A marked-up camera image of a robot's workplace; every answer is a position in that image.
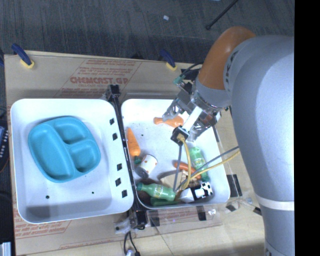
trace gray floor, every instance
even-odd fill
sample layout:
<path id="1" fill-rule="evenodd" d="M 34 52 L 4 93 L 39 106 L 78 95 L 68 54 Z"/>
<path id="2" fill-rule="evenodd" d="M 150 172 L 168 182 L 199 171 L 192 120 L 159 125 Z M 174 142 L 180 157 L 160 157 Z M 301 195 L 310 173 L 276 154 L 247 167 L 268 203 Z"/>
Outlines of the gray floor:
<path id="1" fill-rule="evenodd" d="M 119 58 L 138 54 L 146 60 L 158 60 L 164 48 L 176 62 L 196 63 L 204 60 L 219 35 L 232 26 L 244 26 L 258 36 L 294 36 L 294 0 L 239 0 L 206 30 L 232 2 L 1 0 L 0 48 L 12 54 L 11 45 L 16 43 L 26 50 Z M 5 106 L 2 68 L 0 107 Z M 0 192 L 11 192 L 9 165 L 0 172 Z M 12 215 L 10 205 L 0 200 L 0 238 L 12 239 Z"/>

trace blue divided dish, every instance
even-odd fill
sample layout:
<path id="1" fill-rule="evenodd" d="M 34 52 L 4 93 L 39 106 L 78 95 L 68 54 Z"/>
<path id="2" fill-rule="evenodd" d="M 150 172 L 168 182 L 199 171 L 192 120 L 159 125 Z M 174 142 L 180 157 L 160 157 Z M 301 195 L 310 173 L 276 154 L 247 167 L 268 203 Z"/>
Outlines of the blue divided dish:
<path id="1" fill-rule="evenodd" d="M 86 125 L 64 116 L 35 126 L 28 135 L 32 157 L 50 181 L 68 182 L 92 171 L 100 162 L 99 147 Z"/>

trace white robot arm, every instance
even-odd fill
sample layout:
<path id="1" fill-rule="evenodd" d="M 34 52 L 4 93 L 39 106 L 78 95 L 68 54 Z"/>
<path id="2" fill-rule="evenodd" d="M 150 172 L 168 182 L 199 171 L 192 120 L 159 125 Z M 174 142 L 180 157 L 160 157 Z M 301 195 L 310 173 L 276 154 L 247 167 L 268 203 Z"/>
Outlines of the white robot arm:
<path id="1" fill-rule="evenodd" d="M 244 27 L 226 30 L 210 49 L 189 98 L 182 96 L 163 118 L 184 111 L 196 115 L 188 130 L 180 127 L 191 140 L 201 134 L 197 127 L 203 132 L 215 124 L 221 109 L 231 106 L 236 139 L 261 208 L 265 255 L 295 255 L 294 38 L 255 36 Z"/>

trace orange sausage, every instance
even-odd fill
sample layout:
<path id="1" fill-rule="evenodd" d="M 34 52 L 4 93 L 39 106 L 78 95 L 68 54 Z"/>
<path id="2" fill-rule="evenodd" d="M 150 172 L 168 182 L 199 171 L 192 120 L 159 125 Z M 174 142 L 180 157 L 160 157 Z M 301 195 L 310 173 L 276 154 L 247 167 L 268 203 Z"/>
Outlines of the orange sausage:
<path id="1" fill-rule="evenodd" d="M 175 118 L 168 119 L 167 121 L 164 122 L 162 118 L 155 117 L 153 119 L 153 123 L 156 124 L 156 125 L 167 124 L 167 125 L 169 125 L 169 126 L 171 126 L 173 128 L 176 128 L 178 126 L 183 126 L 184 125 L 184 119 L 181 116 L 177 115 Z"/>
<path id="2" fill-rule="evenodd" d="M 178 162 L 174 162 L 173 166 L 174 166 L 175 168 L 177 168 Z M 180 162 L 179 168 L 180 168 L 180 170 L 188 171 L 188 164 L 187 164 L 187 163 L 184 163 L 184 162 Z M 196 169 L 193 168 L 193 167 L 191 167 L 191 173 L 193 174 L 195 171 L 196 171 Z M 200 180 L 200 179 L 201 179 L 201 175 L 199 174 L 199 175 L 195 176 L 195 178 L 196 178 L 197 180 Z"/>
<path id="3" fill-rule="evenodd" d="M 126 137 L 128 139 L 128 149 L 130 156 L 138 157 L 141 153 L 140 146 L 130 127 L 128 128 Z"/>

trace blue clamp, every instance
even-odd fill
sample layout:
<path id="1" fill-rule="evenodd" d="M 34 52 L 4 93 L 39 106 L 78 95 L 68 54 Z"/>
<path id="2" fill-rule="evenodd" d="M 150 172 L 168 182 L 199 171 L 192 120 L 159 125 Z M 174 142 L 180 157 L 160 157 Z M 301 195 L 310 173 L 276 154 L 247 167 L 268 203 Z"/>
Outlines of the blue clamp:
<path id="1" fill-rule="evenodd" d="M 5 67 L 5 54 L 0 48 L 0 66 Z"/>
<path id="2" fill-rule="evenodd" d="M 175 64 L 174 58 L 170 55 L 169 52 L 167 52 L 165 49 L 160 50 L 160 55 L 165 59 L 166 66 L 171 69 L 172 71 L 175 71 L 177 69 L 177 66 Z"/>
<path id="3" fill-rule="evenodd" d="M 13 43 L 11 48 L 16 54 L 20 56 L 21 58 L 20 63 L 24 65 L 26 68 L 31 69 L 35 65 L 35 63 L 26 54 L 24 49 L 22 49 L 19 45 L 17 45 L 16 43 Z"/>

